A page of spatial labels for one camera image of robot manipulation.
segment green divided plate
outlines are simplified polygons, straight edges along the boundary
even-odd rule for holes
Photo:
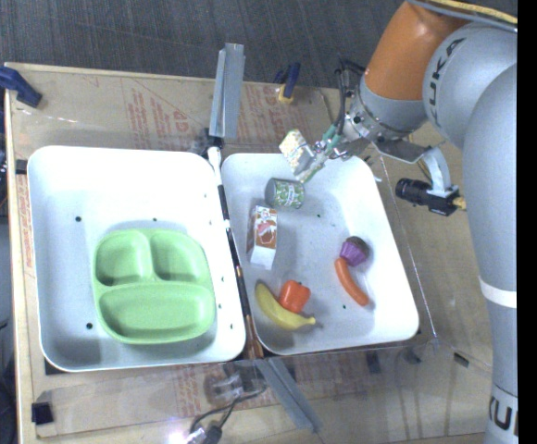
[[[95,249],[92,284],[100,324],[121,342],[194,339],[215,320],[205,252],[177,230],[134,228],[107,234]]]

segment milk carton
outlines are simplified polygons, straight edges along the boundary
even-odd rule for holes
[[[246,254],[252,265],[270,270],[277,251],[277,211],[255,205],[248,220]]]

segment toy banana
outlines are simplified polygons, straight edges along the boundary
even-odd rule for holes
[[[296,330],[301,326],[316,324],[314,316],[304,317],[282,307],[270,292],[269,287],[260,281],[256,283],[256,301],[262,312],[285,330]]]

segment small can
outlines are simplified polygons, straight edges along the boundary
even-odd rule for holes
[[[271,178],[265,189],[265,201],[271,207],[292,207],[299,209],[304,203],[306,191],[299,181]]]

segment wooden table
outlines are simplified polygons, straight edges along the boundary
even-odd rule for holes
[[[17,102],[14,93],[6,93],[19,441],[172,442],[170,436],[184,436],[193,416],[213,407],[205,396],[205,380],[220,376],[221,365],[78,374],[56,373],[48,367],[39,341],[31,212],[24,169],[36,149],[50,144],[186,150],[193,136],[207,126],[214,81],[8,65],[44,95],[39,107],[32,109]],[[298,87],[293,104],[284,105],[277,101],[277,90],[274,84],[244,83],[238,140],[225,147],[224,157],[242,151],[277,153],[278,143],[289,128],[300,129],[307,138],[321,138],[337,113],[337,91]],[[421,144],[435,144],[439,140],[431,126],[424,127],[416,136],[416,142]],[[453,181],[459,184],[460,153],[449,145],[444,145],[443,150]],[[382,178],[382,199],[421,323],[420,334],[409,343],[378,348],[380,360],[383,365],[390,361],[392,366],[407,348],[418,348],[431,362],[428,368],[421,367],[427,371],[419,372],[430,377],[423,381],[421,376],[418,382],[431,382],[435,389],[422,394],[421,410],[426,408],[424,403],[429,403],[431,394],[437,397],[435,400],[443,396],[446,407],[433,400],[431,409],[438,409],[439,416],[427,412],[425,417],[419,410],[412,413],[413,405],[407,411],[402,395],[408,390],[410,400],[414,400],[415,391],[407,388],[406,383],[391,393],[385,391],[387,375],[373,375],[365,361],[365,351],[303,356],[292,361],[300,389],[323,416],[322,440],[306,429],[296,429],[274,393],[268,390],[243,403],[233,414],[226,425],[225,434],[230,435],[226,441],[281,442],[282,438],[282,442],[323,442],[331,438],[329,442],[337,442],[336,439],[353,442],[353,436],[358,439],[363,432],[362,425],[344,424],[345,417],[353,413],[357,422],[368,427],[369,431],[365,432],[379,442],[483,430],[484,406],[490,389],[486,387],[490,387],[491,340],[466,216],[458,213],[439,218],[425,208],[396,203],[390,182],[401,177],[418,178],[418,171],[414,166],[382,160],[377,153],[370,153],[374,175]],[[447,353],[431,355],[435,348],[449,351],[450,358],[447,359]],[[472,375],[461,369],[464,367],[456,370],[451,360],[455,351],[481,372]],[[440,370],[447,380],[433,379]],[[369,394],[373,387],[381,392]],[[452,414],[447,410],[455,400],[461,407],[455,406]],[[36,425],[32,421],[32,405],[41,402],[51,404],[54,422]],[[374,416],[368,410],[370,406],[382,406],[389,416],[388,424],[374,425],[370,421]],[[349,440],[342,438],[343,433]]]

